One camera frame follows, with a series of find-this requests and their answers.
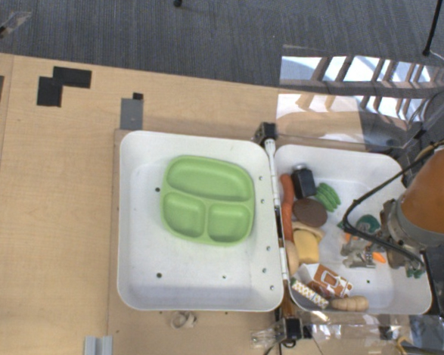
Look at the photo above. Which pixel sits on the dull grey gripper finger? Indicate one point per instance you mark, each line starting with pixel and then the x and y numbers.
pixel 353 247
pixel 360 261

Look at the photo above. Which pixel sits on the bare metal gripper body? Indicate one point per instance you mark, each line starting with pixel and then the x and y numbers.
pixel 395 257

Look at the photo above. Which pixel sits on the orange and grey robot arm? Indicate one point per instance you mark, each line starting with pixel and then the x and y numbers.
pixel 439 188

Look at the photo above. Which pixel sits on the small orange carrot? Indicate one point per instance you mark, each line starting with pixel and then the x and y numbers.
pixel 380 257

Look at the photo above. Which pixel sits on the green packet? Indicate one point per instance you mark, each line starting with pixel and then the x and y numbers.
pixel 368 221

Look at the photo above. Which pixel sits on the white and orange carton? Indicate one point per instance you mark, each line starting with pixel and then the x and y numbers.
pixel 330 281

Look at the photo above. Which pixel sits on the tan croissant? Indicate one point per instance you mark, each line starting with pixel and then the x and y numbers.
pixel 349 303

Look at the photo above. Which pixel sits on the yellow bread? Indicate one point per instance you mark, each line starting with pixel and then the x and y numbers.
pixel 306 247

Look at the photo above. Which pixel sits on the green pea pods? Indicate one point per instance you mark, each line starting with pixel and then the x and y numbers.
pixel 328 197

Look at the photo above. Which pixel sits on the brown biscuit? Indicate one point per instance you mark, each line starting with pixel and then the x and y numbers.
pixel 309 212

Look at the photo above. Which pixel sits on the white patterned packet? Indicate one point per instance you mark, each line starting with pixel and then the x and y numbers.
pixel 308 293

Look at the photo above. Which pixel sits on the tan bread roll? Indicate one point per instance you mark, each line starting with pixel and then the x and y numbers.
pixel 292 257

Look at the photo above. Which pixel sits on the white plastic tray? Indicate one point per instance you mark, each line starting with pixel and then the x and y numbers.
pixel 200 274
pixel 362 171

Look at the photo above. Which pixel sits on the black can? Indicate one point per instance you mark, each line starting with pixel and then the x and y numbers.
pixel 304 182

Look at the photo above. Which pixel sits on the red sausage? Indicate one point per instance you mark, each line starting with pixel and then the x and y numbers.
pixel 287 189

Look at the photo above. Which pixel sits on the thin black and white rod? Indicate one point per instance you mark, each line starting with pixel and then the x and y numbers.
pixel 273 172

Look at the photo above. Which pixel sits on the green divided plate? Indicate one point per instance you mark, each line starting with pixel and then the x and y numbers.
pixel 208 183

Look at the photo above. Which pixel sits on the beige crumpled scrap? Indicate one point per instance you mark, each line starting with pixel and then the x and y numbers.
pixel 183 320

